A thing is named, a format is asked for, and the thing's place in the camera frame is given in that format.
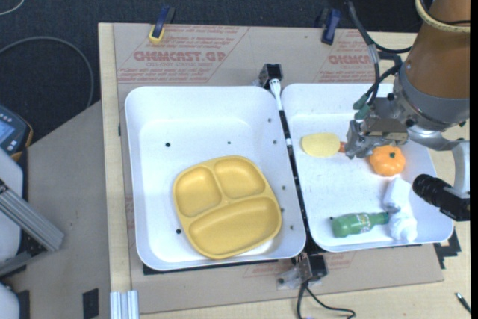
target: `white tray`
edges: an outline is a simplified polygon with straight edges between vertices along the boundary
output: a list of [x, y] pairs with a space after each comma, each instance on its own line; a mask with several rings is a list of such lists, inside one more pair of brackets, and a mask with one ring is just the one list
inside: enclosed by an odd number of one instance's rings
[[[410, 244], [395, 241], [386, 225], [376, 226], [368, 233], [335, 238], [330, 217], [383, 211], [382, 198], [392, 178], [375, 174], [365, 159], [350, 160], [341, 153], [330, 158], [315, 158], [300, 147], [303, 136], [318, 132], [335, 133], [341, 141], [346, 141], [349, 121], [355, 112], [352, 105], [369, 86], [292, 84], [282, 92], [311, 236], [315, 243], [328, 251]], [[390, 84], [383, 84], [379, 96], [385, 96], [391, 90]], [[400, 174], [401, 178], [412, 183], [421, 173], [436, 176], [426, 147], [408, 142], [401, 149], [406, 157], [406, 168]], [[441, 242], [451, 236], [453, 221], [449, 217], [424, 202], [413, 191], [409, 201], [418, 222], [418, 237], [414, 244]]]
[[[293, 258], [305, 228], [272, 95], [259, 87], [140, 87], [125, 101], [137, 251], [155, 270]], [[200, 255], [181, 228], [173, 182], [184, 169], [242, 155], [262, 171], [282, 208], [278, 235], [223, 260]]]

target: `cardboard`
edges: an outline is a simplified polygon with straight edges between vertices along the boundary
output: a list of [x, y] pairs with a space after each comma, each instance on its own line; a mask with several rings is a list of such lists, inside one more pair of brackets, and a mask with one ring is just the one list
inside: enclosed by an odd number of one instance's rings
[[110, 278], [100, 102], [28, 148], [28, 202], [64, 234], [5, 282], [28, 291], [31, 319], [83, 318], [84, 299], [109, 318]]
[[[282, 85], [304, 82], [365, 82], [373, 65], [360, 34], [339, 29], [335, 42], [320, 42], [318, 28], [264, 28], [167, 25], [163, 41], [148, 41], [150, 25], [114, 24], [121, 132], [124, 101], [143, 85], [249, 85], [265, 63], [282, 65]], [[171, 273], [145, 273], [134, 239], [134, 206], [126, 134], [121, 135], [125, 177], [132, 287], [140, 312], [153, 313], [232, 303], [296, 297], [279, 288], [277, 276], [291, 260], [204, 268]], [[325, 253], [329, 275], [314, 286], [325, 294], [443, 280], [432, 244]]]

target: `blue clamp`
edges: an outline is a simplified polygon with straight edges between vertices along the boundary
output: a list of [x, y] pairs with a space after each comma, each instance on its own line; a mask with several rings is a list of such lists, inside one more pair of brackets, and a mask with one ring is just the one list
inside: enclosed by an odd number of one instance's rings
[[342, 17], [342, 13], [335, 8], [332, 8], [327, 15], [325, 27], [322, 32], [322, 43], [329, 44], [330, 46], [334, 42], [335, 29], [338, 26]]
[[153, 44], [158, 44], [164, 36], [164, 25], [171, 21], [174, 14], [174, 8], [169, 5], [164, 5], [158, 16], [156, 25], [153, 25], [149, 32], [149, 41]]

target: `bottle label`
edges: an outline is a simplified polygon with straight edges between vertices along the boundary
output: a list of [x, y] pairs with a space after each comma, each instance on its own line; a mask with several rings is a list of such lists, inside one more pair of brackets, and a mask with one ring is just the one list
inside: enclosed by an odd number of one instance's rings
[[360, 233], [369, 232], [372, 229], [368, 214], [357, 214], [357, 220], [360, 222]]

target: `black cable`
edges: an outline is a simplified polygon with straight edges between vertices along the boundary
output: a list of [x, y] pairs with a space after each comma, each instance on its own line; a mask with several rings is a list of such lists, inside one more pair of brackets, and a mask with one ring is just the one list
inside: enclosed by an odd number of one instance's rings
[[352, 0], [345, 0], [347, 4], [347, 8], [349, 11], [349, 15], [352, 18], [353, 24], [355, 27], [357, 27], [358, 31], [360, 32], [360, 35], [362, 38], [365, 40], [365, 43], [369, 46], [371, 44], [374, 44], [377, 49], [383, 52], [387, 53], [392, 53], [392, 54], [401, 54], [401, 53], [407, 53], [410, 52], [410, 47], [403, 48], [403, 49], [390, 49], [384, 46], [381, 46], [378, 44], [372, 37], [368, 34], [367, 29], [364, 27], [364, 25], [361, 23], [360, 19], [358, 18], [357, 11], [355, 8], [355, 5], [353, 4]]
[[16, 46], [19, 46], [20, 44], [23, 44], [23, 43], [27, 43], [27, 42], [30, 42], [30, 41], [37, 41], [37, 40], [49, 40], [49, 41], [55, 41], [57, 43], [62, 43], [62, 44], [65, 44], [66, 46], [70, 47], [71, 49], [73, 49], [74, 51], [76, 51], [80, 56], [81, 56], [81, 59], [83, 59], [83, 62], [85, 63], [87, 69], [88, 69], [88, 73], [90, 75], [90, 95], [88, 97], [88, 102], [87, 102], [87, 106], [86, 108], [88, 108], [89, 106], [91, 106], [91, 103], [93, 102], [93, 91], [94, 91], [94, 84], [95, 84], [95, 80], [94, 80], [94, 75], [93, 75], [93, 70], [91, 68], [91, 64], [90, 62], [88, 61], [88, 59], [86, 58], [86, 56], [83, 54], [82, 51], [80, 51], [77, 47], [75, 47], [73, 44], [65, 41], [65, 40], [62, 40], [62, 39], [59, 39], [57, 37], [51, 37], [51, 36], [33, 36], [33, 37], [27, 37], [25, 39], [21, 39], [21, 40], [18, 40], [14, 43], [11, 43], [9, 44], [8, 46], [5, 46], [4, 48], [0, 49], [0, 55], [5, 53], [6, 51], [8, 51], [9, 49], [12, 49], [13, 47], [16, 47]]
[[394, 75], [400, 70], [400, 67], [402, 64], [395, 64], [391, 68], [388, 68], [383, 74], [380, 75], [377, 81], [375, 81], [370, 88], [368, 88], [368, 91], [365, 93], [367, 96], [369, 96], [371, 93], [373, 93], [372, 98], [368, 101], [369, 105], [372, 105], [373, 102], [375, 101], [376, 98], [376, 93], [379, 89], [379, 85], [382, 81], [384, 81], [388, 76]]
[[434, 17], [434, 16], [428, 11], [428, 7], [427, 7], [426, 4], [425, 4], [425, 0], [420, 0], [420, 4], [421, 4], [423, 10], [426, 12], [426, 15], [428, 15], [428, 17], [429, 17], [430, 19], [433, 19], [433, 20], [435, 20], [436, 22], [440, 22], [440, 23], [446, 24], [446, 25], [457, 25], [457, 24], [470, 24], [470, 25], [471, 25], [471, 20], [453, 20], [452, 22], [445, 22], [444, 20], [437, 19], [436, 17]]
[[319, 300], [319, 298], [317, 298], [315, 296], [315, 294], [311, 291], [311, 289], [308, 287], [308, 283], [309, 283], [309, 281], [307, 280], [303, 284], [300, 285], [299, 295], [297, 296], [297, 306], [296, 306], [298, 319], [302, 319], [302, 314], [300, 312], [300, 306], [302, 305], [302, 299], [303, 299], [305, 291], [307, 291], [310, 294], [310, 296], [317, 303], [319, 303], [322, 307], [324, 307], [325, 309], [332, 310], [332, 311], [349, 312], [350, 315], [347, 316], [347, 319], [351, 319], [351, 318], [354, 318], [356, 316], [356, 312], [353, 311], [352, 309], [341, 309], [341, 308], [338, 308], [338, 307], [331, 307], [331, 306], [328, 306], [328, 305], [322, 303]]

